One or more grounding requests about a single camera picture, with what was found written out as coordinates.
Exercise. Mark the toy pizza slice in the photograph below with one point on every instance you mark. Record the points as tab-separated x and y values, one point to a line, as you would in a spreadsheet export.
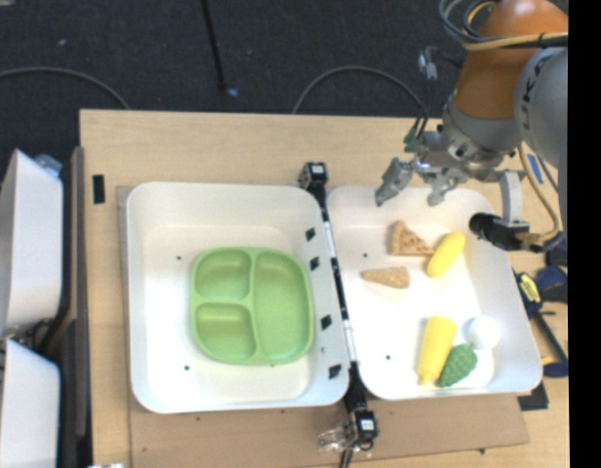
404	243

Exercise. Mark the green toy grapes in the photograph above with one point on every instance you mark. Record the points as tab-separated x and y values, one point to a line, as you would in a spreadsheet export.
457	366

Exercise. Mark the tan toy bread wedge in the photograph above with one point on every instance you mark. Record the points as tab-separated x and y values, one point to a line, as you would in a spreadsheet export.
390	278

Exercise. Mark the white plastic tray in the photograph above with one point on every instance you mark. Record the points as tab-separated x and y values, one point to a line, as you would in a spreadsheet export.
378	320
159	310

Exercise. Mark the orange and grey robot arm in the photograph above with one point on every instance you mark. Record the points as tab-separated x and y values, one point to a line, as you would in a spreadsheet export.
500	81

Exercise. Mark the green divided plate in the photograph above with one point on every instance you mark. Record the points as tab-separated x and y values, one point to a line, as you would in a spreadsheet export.
281	305

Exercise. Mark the thin black and white rod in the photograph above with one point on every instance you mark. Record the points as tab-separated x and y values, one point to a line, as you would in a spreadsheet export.
338	281

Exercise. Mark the yellow toy corn cob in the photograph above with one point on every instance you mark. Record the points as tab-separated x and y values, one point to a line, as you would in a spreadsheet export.
446	254

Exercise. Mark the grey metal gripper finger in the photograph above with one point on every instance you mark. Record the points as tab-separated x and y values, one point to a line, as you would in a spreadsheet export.
394	179
442	188

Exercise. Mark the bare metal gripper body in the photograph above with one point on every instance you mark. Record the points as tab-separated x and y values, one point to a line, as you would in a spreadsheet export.
444	156

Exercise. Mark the yellow toy squeeze bottle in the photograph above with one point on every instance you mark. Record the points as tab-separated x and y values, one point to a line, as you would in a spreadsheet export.
434	346

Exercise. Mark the black cylinder on white bracket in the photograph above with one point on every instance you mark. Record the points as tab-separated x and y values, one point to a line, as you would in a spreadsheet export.
498	229

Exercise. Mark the white ball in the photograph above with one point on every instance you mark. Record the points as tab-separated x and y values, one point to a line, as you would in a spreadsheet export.
485	332

